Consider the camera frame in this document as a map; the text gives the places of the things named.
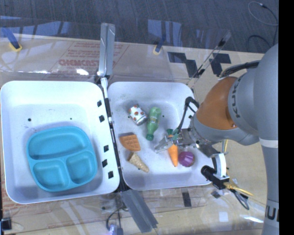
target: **small toy can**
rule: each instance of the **small toy can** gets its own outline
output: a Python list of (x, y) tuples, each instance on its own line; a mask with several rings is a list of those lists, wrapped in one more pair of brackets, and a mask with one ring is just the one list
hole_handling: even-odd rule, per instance
[(129, 116), (133, 119), (136, 125), (141, 125), (148, 120), (148, 116), (139, 106), (139, 104), (135, 104), (133, 107), (128, 109)]

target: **clear plastic sheet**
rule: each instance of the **clear plastic sheet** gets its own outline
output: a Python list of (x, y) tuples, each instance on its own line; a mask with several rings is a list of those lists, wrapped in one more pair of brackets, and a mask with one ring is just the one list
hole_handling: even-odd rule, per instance
[[(3, 28), (13, 34), (21, 51), (11, 47)], [(231, 41), (228, 30), (190, 29), (176, 22), (137, 19), (133, 31), (135, 41), (127, 39), (116, 25), (109, 85), (118, 81), (181, 82), (201, 102), (218, 80), (212, 69), (214, 61), (226, 69), (262, 57), (222, 51)], [(163, 45), (155, 54), (159, 43)], [(99, 47), (100, 25), (2, 17), (0, 88), (12, 80), (98, 82)], [(216, 60), (218, 54), (231, 62)], [(221, 144), (216, 149), (221, 151)], [(261, 233), (267, 193), (261, 147), (229, 142), (227, 151), (231, 177), (254, 194), (248, 199), (250, 209), (240, 205), (229, 190), (217, 190), (211, 184), (140, 191), (158, 221), (148, 235)], [(12, 224), (4, 234), (111, 234), (107, 225), (121, 226), (125, 235), (141, 234), (118, 192), (28, 205), (13, 202), (5, 190), (2, 147), (0, 152), (2, 211)]]

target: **gray carpet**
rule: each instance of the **gray carpet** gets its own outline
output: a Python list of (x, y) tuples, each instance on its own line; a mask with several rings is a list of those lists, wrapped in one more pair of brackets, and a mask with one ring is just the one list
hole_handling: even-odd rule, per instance
[[(148, 20), (180, 23), (185, 47), (206, 47), (196, 37), (198, 29), (230, 30), (223, 49), (257, 53), (278, 42), (278, 10), (279, 0), (0, 0), (0, 16), (112, 23), (122, 42), (152, 44), (155, 39), (145, 31)], [(99, 31), (80, 29), (79, 35), (97, 39)]]

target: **blue plastic tray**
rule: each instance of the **blue plastic tray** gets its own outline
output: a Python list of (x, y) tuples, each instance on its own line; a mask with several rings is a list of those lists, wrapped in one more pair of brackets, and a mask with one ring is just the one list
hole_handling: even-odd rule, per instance
[(82, 186), (97, 173), (92, 144), (78, 127), (57, 127), (35, 133), (27, 141), (26, 154), (35, 182), (46, 191)]

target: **green bottle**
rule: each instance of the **green bottle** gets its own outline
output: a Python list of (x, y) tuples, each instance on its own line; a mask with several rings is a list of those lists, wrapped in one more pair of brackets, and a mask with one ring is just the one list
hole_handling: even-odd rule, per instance
[(153, 133), (158, 129), (160, 115), (161, 110), (157, 107), (152, 107), (149, 111), (146, 135), (146, 139), (149, 141), (153, 140)]

